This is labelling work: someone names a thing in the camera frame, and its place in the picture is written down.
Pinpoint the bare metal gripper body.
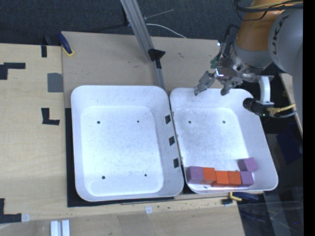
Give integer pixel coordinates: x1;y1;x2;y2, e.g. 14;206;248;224
210;56;263;84

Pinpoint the white plastic tray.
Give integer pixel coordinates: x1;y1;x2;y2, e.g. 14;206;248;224
70;85;185;202
169;87;279;195

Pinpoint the purple cube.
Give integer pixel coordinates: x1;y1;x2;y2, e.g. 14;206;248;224
240;171;254;186
186;166;204;184
237;157;258;172

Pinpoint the orange cube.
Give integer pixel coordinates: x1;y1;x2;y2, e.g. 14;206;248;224
215;170;230;185
202;167;217;181
228;171;242;186

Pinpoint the pale wood board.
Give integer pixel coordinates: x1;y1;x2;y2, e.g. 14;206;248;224
61;30;265;207

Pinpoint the black cylinder on white bracket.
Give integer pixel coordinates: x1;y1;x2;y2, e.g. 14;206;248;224
242;75;275;117

